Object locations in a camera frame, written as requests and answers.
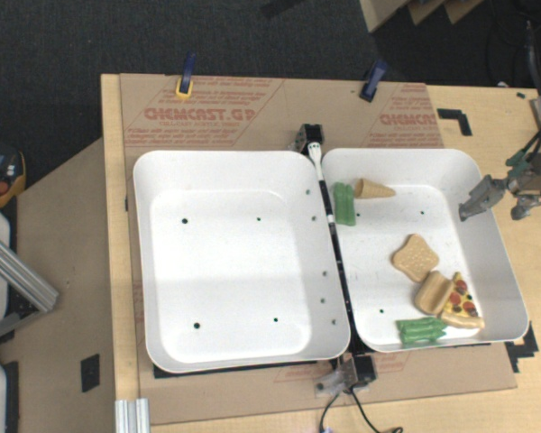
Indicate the green toy bean bundle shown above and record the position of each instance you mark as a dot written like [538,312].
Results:
[343,205]
[419,330]

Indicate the toy pizza slice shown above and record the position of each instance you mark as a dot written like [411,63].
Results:
[462,305]

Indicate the tan toy bread slice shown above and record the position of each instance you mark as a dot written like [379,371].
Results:
[415,257]

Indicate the tan toy ice cream cone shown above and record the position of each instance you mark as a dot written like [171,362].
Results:
[369,189]

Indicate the brown cardboard board red print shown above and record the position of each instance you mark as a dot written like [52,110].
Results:
[261,106]

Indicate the white plastic tray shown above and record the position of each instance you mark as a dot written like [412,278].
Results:
[387,223]
[234,260]

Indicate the tan toy hot dog bun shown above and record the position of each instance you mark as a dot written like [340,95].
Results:
[430,293]

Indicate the thin black and white rod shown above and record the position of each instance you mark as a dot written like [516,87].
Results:
[332,223]

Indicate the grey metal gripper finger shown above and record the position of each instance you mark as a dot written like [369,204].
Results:
[525,205]
[480,196]

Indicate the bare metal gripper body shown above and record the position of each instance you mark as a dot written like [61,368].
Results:
[534,176]

